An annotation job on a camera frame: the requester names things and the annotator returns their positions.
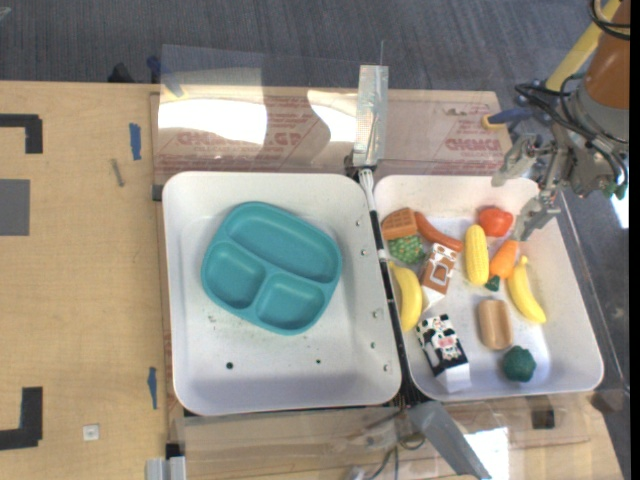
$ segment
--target toy sausage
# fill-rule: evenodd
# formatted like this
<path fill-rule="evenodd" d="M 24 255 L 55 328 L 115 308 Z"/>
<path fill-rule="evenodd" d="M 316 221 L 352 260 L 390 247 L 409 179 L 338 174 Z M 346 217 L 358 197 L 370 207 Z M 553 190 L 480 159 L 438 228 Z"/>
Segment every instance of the toy sausage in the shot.
<path fill-rule="evenodd" d="M 503 300 L 485 299 L 478 304 L 480 340 L 491 350 L 504 350 L 513 344 L 509 307 Z"/>
<path fill-rule="evenodd" d="M 416 216 L 416 224 L 418 225 L 418 233 L 420 233 L 425 240 L 441 244 L 449 249 L 453 249 L 456 252 L 462 252 L 464 244 L 460 240 L 456 240 L 450 236 L 441 233 L 427 220 L 427 218 L 420 212 L 414 212 Z"/>

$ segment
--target black tape marking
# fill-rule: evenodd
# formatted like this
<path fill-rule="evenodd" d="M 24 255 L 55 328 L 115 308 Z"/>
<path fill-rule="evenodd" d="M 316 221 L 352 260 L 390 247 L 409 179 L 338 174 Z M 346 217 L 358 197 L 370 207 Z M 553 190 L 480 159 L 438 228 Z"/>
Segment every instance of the black tape marking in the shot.
<path fill-rule="evenodd" d="M 42 439 L 42 387 L 22 388 L 20 427 L 0 430 L 0 450 L 38 446 Z"/>
<path fill-rule="evenodd" d="M 29 180 L 0 179 L 0 236 L 28 236 L 30 206 Z"/>
<path fill-rule="evenodd" d="M 376 241 L 376 249 L 378 251 L 382 251 L 384 250 L 384 240 L 382 239 L 382 228 L 380 227 L 378 212 L 376 210 L 371 210 L 369 215 L 371 216 L 371 222 L 373 223 L 373 238 Z"/>
<path fill-rule="evenodd" d="M 162 189 L 164 185 L 152 185 L 151 186 L 151 200 L 156 202 L 162 202 Z"/>
<path fill-rule="evenodd" d="M 0 114 L 0 128 L 24 128 L 24 152 L 42 154 L 42 119 L 37 114 Z"/>
<path fill-rule="evenodd" d="M 556 426 L 556 417 L 551 400 L 546 395 L 527 397 L 531 409 L 531 426 L 536 429 L 552 429 Z"/>

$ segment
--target white tray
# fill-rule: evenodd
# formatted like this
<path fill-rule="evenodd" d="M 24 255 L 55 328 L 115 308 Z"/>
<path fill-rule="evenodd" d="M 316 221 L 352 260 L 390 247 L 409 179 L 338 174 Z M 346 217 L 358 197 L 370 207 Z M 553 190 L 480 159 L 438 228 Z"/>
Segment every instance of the white tray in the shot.
<path fill-rule="evenodd" d="M 475 221 L 477 208 L 496 205 L 516 216 L 536 195 L 537 186 L 531 180 L 510 180 L 494 188 L 490 177 L 479 176 L 387 176 L 374 190 L 381 221 L 395 210 L 410 207 L 424 213 L 437 229 L 458 239 L 464 238 L 467 227 Z M 502 240 L 488 238 L 491 254 Z M 471 285 L 465 279 L 464 254 L 460 255 L 447 295 L 426 316 L 449 315 L 469 360 L 472 384 L 448 393 L 431 373 L 412 330 L 403 337 L 413 381 L 425 395 L 441 401 L 463 401 L 579 392 L 595 388 L 602 380 L 602 357 L 558 223 L 553 220 L 534 231 L 520 250 L 529 257 L 529 281 L 545 309 L 547 322 L 538 325 L 526 320 L 511 302 L 504 282 L 499 292 Z M 537 362 L 528 383 L 506 380 L 500 371 L 505 352 L 492 351 L 480 341 L 476 308 L 489 297 L 509 304 L 514 345 L 528 348 Z"/>
<path fill-rule="evenodd" d="M 401 372 L 361 188 L 332 174 L 186 172 L 163 211 L 173 349 L 182 405 L 200 415 L 377 405 Z M 204 253 L 236 205 L 262 201 L 327 232 L 343 256 L 331 302 L 308 331 L 282 336 L 216 306 L 200 282 Z"/>

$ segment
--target toy carrot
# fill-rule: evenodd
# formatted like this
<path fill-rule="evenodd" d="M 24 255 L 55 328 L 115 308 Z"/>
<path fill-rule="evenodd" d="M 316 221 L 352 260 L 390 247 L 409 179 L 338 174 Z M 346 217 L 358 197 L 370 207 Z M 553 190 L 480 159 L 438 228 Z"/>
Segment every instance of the toy carrot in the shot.
<path fill-rule="evenodd" d="M 506 279 L 511 275 L 518 255 L 517 240 L 505 240 L 489 262 L 489 275 Z"/>

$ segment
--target black cable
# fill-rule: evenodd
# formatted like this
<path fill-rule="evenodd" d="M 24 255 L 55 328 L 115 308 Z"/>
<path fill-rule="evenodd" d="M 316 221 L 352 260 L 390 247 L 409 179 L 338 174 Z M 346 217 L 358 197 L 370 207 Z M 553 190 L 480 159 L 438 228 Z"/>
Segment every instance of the black cable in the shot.
<path fill-rule="evenodd" d="M 524 84 L 519 84 L 519 85 L 523 89 L 531 89 L 532 91 L 537 91 L 537 92 L 541 92 L 543 94 L 548 94 L 549 96 L 556 96 L 556 97 L 571 96 L 570 92 L 563 93 L 562 91 L 554 91 L 553 89 L 549 89 L 548 87 L 545 87 L 544 85 L 535 85 L 535 84 L 532 84 L 532 83 L 524 83 Z"/>
<path fill-rule="evenodd" d="M 406 440 L 404 440 L 404 441 L 400 441 L 399 443 L 400 443 L 400 446 L 402 446 L 405 450 L 415 451 L 415 450 L 418 450 L 419 448 L 422 448 L 422 446 L 423 446 L 423 445 L 424 445 L 424 443 L 426 443 L 426 442 L 427 442 L 427 439 L 423 437 L 423 438 L 418 442 L 418 444 L 417 444 L 417 445 L 413 445 L 413 446 L 412 446 L 412 445 L 409 445 L 409 444 L 407 444 L 407 441 L 406 441 Z"/>
<path fill-rule="evenodd" d="M 567 79 L 565 79 L 563 81 L 562 86 L 561 86 L 561 90 L 558 91 L 558 94 L 561 94 L 561 95 L 566 94 L 566 92 L 564 91 L 566 83 L 570 79 L 572 79 L 572 77 L 574 77 L 574 76 L 578 77 L 578 75 L 570 75 Z M 616 179 L 616 185 L 618 187 L 620 187 L 622 185 L 628 185 L 629 173 L 628 173 L 628 170 L 627 170 L 627 167 L 626 167 L 625 163 L 622 161 L 622 159 L 617 154 L 609 153 L 609 152 L 603 150 L 601 147 L 599 147 L 597 145 L 597 143 L 594 143 L 594 141 L 597 139 L 597 134 L 585 129 L 584 126 L 581 126 L 580 124 L 575 122 L 573 116 L 571 116 L 570 113 L 567 113 L 567 118 L 565 119 L 563 116 L 561 116 L 556 111 L 556 109 L 551 104 L 549 104 L 543 98 L 541 98 L 540 96 L 535 94 L 535 91 L 543 92 L 545 94 L 548 94 L 549 91 L 542 91 L 542 90 L 540 90 L 540 88 L 538 88 L 537 86 L 534 86 L 532 84 L 518 84 L 518 85 L 516 85 L 515 89 L 519 94 L 524 96 L 529 103 L 531 103 L 534 106 L 536 106 L 539 109 L 541 109 L 543 112 L 545 112 L 547 115 L 549 115 L 549 117 L 551 117 L 551 119 L 553 119 L 556 123 L 560 124 L 561 126 L 564 126 L 565 128 L 567 128 L 569 130 L 572 130 L 573 132 L 577 133 L 578 135 L 581 135 L 582 137 L 584 137 L 585 140 L 587 141 L 587 143 L 591 147 L 595 148 L 596 151 L 598 151 L 604 157 L 604 159 L 607 161 L 607 163 L 611 167 L 611 170 L 614 173 L 616 173 L 618 171 L 622 172 L 623 182 L 622 183 L 618 183 L 618 181 Z"/>
<path fill-rule="evenodd" d="M 387 464 L 389 463 L 389 459 L 391 458 L 391 454 L 393 453 L 393 450 L 389 450 L 385 456 L 384 459 L 382 459 L 382 464 L 380 464 L 380 467 L 376 470 L 376 472 L 371 475 L 368 478 L 365 478 L 364 480 L 374 480 L 374 478 L 378 478 L 380 476 L 380 473 L 382 473 L 382 470 L 387 466 Z"/>
<path fill-rule="evenodd" d="M 571 91 L 571 92 L 565 91 L 567 83 L 572 81 L 572 80 L 581 80 L 583 77 L 584 77 L 584 73 L 574 73 L 573 75 L 568 76 L 562 82 L 562 85 L 560 86 L 560 91 L 563 94 L 568 94 L 568 95 L 574 94 L 574 91 Z M 575 118 L 575 116 L 569 110 L 569 105 L 568 105 L 566 97 L 561 97 L 560 98 L 560 104 L 562 105 L 562 111 L 563 111 L 565 117 L 571 123 L 573 123 L 575 126 L 577 126 L 579 128 L 583 128 L 583 126 L 578 122 L 578 120 Z M 615 135 L 613 135 L 613 134 L 609 133 L 608 131 L 604 130 L 601 126 L 599 126 L 597 123 L 595 123 L 592 120 L 590 120 L 589 126 L 591 126 L 592 128 L 596 129 L 597 133 L 595 134 L 595 136 L 597 136 L 598 134 L 599 135 L 604 135 L 607 139 L 610 139 L 610 140 L 612 140 L 614 142 L 617 142 L 619 144 L 629 144 L 628 140 L 622 139 L 620 137 L 616 137 Z"/>
<path fill-rule="evenodd" d="M 631 40 L 631 23 L 613 23 L 609 21 L 603 14 L 601 10 L 602 0 L 588 0 L 589 5 L 589 16 L 593 23 L 595 23 L 598 28 L 600 28 L 603 32 L 616 37 L 618 39 L 623 39 L 625 41 Z"/>

